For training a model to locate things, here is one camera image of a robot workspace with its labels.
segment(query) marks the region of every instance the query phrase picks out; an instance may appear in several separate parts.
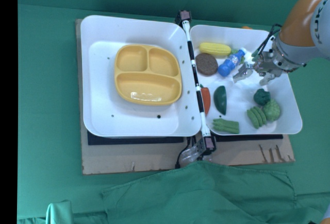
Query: green pea pod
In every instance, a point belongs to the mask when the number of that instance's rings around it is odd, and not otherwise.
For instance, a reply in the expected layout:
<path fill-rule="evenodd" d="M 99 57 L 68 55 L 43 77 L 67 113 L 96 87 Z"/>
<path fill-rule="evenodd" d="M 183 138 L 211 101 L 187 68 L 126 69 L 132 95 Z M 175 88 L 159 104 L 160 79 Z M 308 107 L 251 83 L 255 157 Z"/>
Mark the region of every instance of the green pea pod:
<path fill-rule="evenodd" d="M 213 94 L 214 104 L 216 109 L 223 115 L 226 115 L 227 111 L 227 93 L 225 86 L 219 86 Z"/>

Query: yellow divided plate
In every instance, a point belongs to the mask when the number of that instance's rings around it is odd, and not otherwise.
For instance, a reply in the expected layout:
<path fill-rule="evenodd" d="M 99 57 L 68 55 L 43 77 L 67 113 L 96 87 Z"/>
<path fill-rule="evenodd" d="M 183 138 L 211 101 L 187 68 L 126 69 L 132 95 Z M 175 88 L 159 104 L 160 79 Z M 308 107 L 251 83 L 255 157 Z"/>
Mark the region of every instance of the yellow divided plate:
<path fill-rule="evenodd" d="M 115 57 L 114 82 L 119 95 L 143 105 L 169 105 L 181 96 L 182 81 L 175 56 L 160 47 L 131 44 Z"/>

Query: robotic arm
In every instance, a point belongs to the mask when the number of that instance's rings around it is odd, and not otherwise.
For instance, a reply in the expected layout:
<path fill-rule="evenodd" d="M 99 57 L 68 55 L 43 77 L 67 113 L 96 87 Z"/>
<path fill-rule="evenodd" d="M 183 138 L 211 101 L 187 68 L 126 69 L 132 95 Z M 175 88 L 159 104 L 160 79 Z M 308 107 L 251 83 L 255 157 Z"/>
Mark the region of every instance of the robotic arm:
<path fill-rule="evenodd" d="M 266 85 L 282 72 L 292 72 L 313 58 L 330 60 L 330 0 L 298 0 L 272 41 L 268 51 L 260 46 L 252 54 L 255 63 L 245 63 L 234 82 L 255 70 L 263 77 L 260 85 Z"/>

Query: dark green toy vegetable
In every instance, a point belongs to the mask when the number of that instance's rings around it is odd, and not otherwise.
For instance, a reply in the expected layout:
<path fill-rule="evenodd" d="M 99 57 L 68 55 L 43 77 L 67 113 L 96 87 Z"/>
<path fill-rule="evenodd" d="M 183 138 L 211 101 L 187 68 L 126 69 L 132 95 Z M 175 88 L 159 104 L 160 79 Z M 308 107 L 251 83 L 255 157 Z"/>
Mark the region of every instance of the dark green toy vegetable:
<path fill-rule="evenodd" d="M 219 86 L 214 94 L 213 94 L 214 104 L 216 105 L 216 109 L 226 115 L 227 112 L 227 93 L 225 86 Z"/>
<path fill-rule="evenodd" d="M 254 94 L 253 99 L 257 104 L 264 106 L 270 100 L 270 92 L 265 91 L 264 89 L 258 89 Z"/>
<path fill-rule="evenodd" d="M 233 120 L 226 120 L 222 118 L 214 119 L 213 128 L 217 131 L 225 131 L 233 134 L 239 133 L 239 123 Z"/>
<path fill-rule="evenodd" d="M 264 112 L 266 119 L 270 120 L 271 122 L 277 120 L 281 113 L 278 103 L 273 98 L 265 104 L 265 106 L 262 108 L 262 111 Z"/>

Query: white tray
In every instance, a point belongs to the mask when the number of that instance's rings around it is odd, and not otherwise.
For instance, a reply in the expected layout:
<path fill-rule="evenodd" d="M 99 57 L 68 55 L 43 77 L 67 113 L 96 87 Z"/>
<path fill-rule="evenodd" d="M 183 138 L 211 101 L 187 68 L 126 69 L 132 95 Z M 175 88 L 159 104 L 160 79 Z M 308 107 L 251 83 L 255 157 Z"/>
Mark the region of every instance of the white tray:
<path fill-rule="evenodd" d="M 192 136 L 199 132 L 187 39 L 174 23 L 92 15 L 81 22 L 83 117 L 86 128 L 104 137 Z M 178 60 L 182 94 L 169 106 L 139 105 L 123 99 L 114 84 L 114 60 L 127 44 L 169 50 Z"/>
<path fill-rule="evenodd" d="M 265 40 L 268 32 L 262 30 L 250 30 L 240 28 L 217 27 L 207 25 L 196 25 L 190 31 L 191 41 L 194 47 L 194 55 L 197 56 L 199 45 L 203 42 L 221 43 L 230 46 L 233 49 L 240 49 L 244 47 L 248 53 L 245 55 L 245 60 L 248 63 L 252 62 L 251 54 L 259 47 Z M 265 47 L 265 51 L 271 47 L 269 41 Z M 220 65 L 224 59 L 217 59 Z M 288 74 L 283 73 L 279 78 L 270 81 L 268 85 L 260 86 L 259 81 L 262 79 L 254 71 L 253 74 L 236 83 L 233 82 L 233 75 L 238 72 L 233 70 L 227 77 L 222 77 L 216 73 L 210 77 L 197 73 L 200 84 L 208 87 L 211 93 L 211 107 L 206 116 L 206 123 L 208 127 L 212 128 L 212 121 L 214 118 L 222 118 L 228 120 L 236 120 L 239 122 L 240 134 L 296 134 L 302 129 L 302 120 L 298 110 L 297 103 L 292 91 L 291 83 Z M 216 88 L 224 85 L 227 91 L 227 112 L 222 115 L 217 111 L 212 96 Z M 271 93 L 281 108 L 280 118 L 272 123 L 267 123 L 259 129 L 255 129 L 249 120 L 246 110 L 257 106 L 253 101 L 254 93 L 264 88 Z M 215 134 L 227 135 L 225 132 L 213 131 Z"/>
<path fill-rule="evenodd" d="M 92 15 L 81 26 L 82 94 L 84 123 L 91 133 L 103 137 L 192 136 L 201 129 L 195 83 L 185 32 L 174 23 L 114 18 Z M 262 43 L 268 32 L 227 27 L 196 25 L 191 28 L 195 56 L 202 42 L 218 42 L 231 48 L 245 47 L 251 53 Z M 169 50 L 177 58 L 182 75 L 182 94 L 169 106 L 138 105 L 124 100 L 114 85 L 114 59 L 127 44 L 146 44 Z M 295 134 L 302 128 L 300 113 L 287 74 L 264 88 L 279 103 L 279 120 L 255 129 L 246 109 L 255 105 L 254 92 L 260 88 L 257 73 L 249 79 L 233 82 L 233 71 L 223 78 L 218 73 L 206 77 L 198 73 L 199 82 L 214 90 L 224 85 L 227 90 L 227 114 L 224 119 L 237 120 L 240 134 Z M 206 117 L 212 130 L 212 120 L 220 113 L 213 102 Z M 215 134 L 228 135 L 225 132 Z"/>

